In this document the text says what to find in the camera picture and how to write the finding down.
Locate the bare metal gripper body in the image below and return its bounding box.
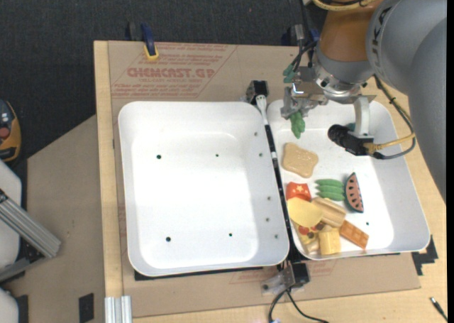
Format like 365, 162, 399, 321
289, 67, 368, 106

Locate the green pea pod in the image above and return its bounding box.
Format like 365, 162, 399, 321
289, 110, 306, 139
314, 178, 345, 202

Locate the thin black and white rod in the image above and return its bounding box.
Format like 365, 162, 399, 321
255, 95, 296, 263

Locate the tan toast slice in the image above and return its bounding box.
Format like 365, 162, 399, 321
282, 142, 319, 179

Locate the brown cardboard board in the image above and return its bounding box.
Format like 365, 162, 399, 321
107, 40, 423, 318

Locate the watermelon slice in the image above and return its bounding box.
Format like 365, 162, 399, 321
343, 172, 365, 214

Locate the yellow potato chip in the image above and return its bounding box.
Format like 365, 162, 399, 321
287, 197, 324, 226

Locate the tan bread bun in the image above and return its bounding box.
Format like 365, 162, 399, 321
311, 196, 347, 228

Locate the white plastic tray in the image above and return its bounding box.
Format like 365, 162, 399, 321
265, 98, 431, 261
117, 100, 291, 277

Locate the pizza slice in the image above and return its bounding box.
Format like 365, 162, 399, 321
292, 221, 326, 255

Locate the orange waffle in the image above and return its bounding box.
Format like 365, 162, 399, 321
339, 220, 370, 250

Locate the yellow cheese wedge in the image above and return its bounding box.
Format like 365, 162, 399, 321
317, 224, 343, 256

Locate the black cylinder on white bracket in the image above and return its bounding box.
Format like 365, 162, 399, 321
327, 96, 377, 157

